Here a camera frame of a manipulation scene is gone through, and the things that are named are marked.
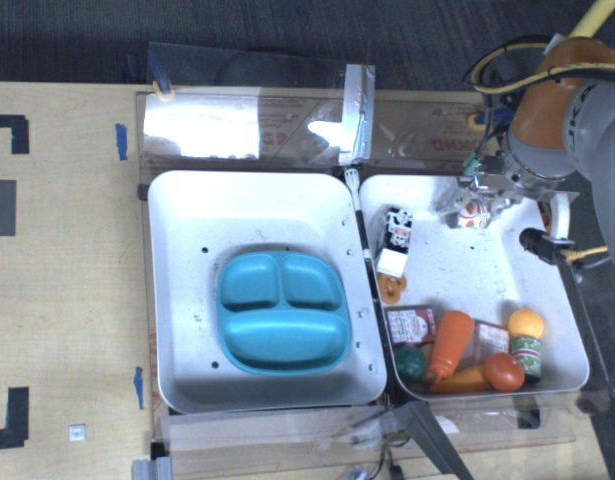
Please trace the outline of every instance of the green ball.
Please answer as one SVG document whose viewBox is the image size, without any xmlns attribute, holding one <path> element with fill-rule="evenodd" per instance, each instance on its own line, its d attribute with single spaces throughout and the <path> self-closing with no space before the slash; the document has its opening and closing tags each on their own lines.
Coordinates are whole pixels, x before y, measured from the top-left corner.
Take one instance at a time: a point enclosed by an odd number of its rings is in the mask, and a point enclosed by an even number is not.
<svg viewBox="0 0 615 480">
<path fill-rule="evenodd" d="M 398 376 L 404 381 L 418 382 L 427 371 L 427 360 L 417 348 L 397 348 L 394 359 Z"/>
</svg>

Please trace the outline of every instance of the wooden table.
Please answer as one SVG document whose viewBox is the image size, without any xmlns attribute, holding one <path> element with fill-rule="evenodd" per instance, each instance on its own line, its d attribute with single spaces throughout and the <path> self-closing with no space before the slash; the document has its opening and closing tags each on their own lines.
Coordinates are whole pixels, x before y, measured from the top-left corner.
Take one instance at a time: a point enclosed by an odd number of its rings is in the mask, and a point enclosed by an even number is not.
<svg viewBox="0 0 615 480">
<path fill-rule="evenodd" d="M 130 478 L 132 461 L 149 457 L 150 350 L 136 195 L 135 96 L 143 90 L 0 83 L 0 114 L 24 115 L 30 140 L 29 154 L 14 155 L 11 131 L 0 129 L 0 180 L 17 183 L 16 236 L 0 237 L 0 429 L 8 388 L 29 388 L 29 439 L 24 448 L 0 450 L 0 478 Z M 119 156 L 116 124 L 127 130 L 127 160 Z M 570 420 L 572 442 L 464 453 L 463 460 L 476 478 L 608 478 L 589 419 Z M 86 439 L 70 441 L 69 427 L 81 424 Z M 424 457 L 401 465 L 408 478 L 437 474 Z M 331 479 L 343 470 L 247 478 Z"/>
</svg>

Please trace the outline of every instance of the carrot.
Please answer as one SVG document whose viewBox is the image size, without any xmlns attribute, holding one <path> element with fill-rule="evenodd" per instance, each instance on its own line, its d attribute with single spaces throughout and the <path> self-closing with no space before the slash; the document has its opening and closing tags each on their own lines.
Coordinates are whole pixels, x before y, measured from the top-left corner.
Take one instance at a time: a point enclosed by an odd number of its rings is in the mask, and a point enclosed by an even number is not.
<svg viewBox="0 0 615 480">
<path fill-rule="evenodd" d="M 451 377 L 429 386 L 432 393 L 455 394 L 455 393 L 478 393 L 491 388 L 491 383 L 485 376 L 483 365 L 471 366 Z"/>
</svg>

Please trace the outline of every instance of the blue plate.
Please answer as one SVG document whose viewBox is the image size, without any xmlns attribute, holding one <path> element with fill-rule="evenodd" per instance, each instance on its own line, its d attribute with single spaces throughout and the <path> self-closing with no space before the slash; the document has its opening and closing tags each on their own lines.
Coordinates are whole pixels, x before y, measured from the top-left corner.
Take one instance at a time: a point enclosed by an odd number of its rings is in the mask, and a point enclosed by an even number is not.
<svg viewBox="0 0 615 480">
<path fill-rule="evenodd" d="M 216 309 L 223 351 L 248 373 L 323 373 L 349 352 L 342 283 L 316 256 L 284 251 L 236 256 L 218 277 Z"/>
</svg>

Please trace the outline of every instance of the yellow pole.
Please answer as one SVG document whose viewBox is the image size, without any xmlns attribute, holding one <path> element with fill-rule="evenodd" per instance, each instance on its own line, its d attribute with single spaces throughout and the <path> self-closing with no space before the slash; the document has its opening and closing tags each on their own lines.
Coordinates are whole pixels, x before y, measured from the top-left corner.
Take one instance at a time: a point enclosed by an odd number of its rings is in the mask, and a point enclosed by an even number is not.
<svg viewBox="0 0 615 480">
<path fill-rule="evenodd" d="M 615 0 L 596 0 L 569 37 L 593 37 L 614 10 Z"/>
</svg>

